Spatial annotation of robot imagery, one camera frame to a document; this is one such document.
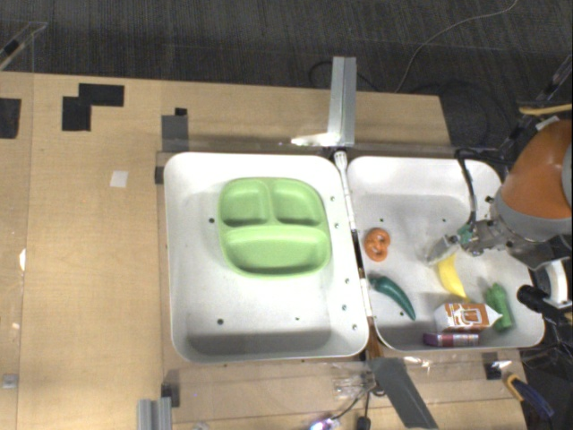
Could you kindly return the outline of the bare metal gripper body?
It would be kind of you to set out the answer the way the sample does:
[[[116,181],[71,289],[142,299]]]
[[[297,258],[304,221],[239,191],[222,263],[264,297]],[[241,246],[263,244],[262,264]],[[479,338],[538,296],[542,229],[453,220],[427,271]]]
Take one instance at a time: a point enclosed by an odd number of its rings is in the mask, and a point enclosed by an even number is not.
[[[458,230],[458,243],[474,256],[483,254],[485,250],[504,251],[531,270],[541,269],[554,261],[554,252],[548,240],[523,237],[501,219],[466,223]]]

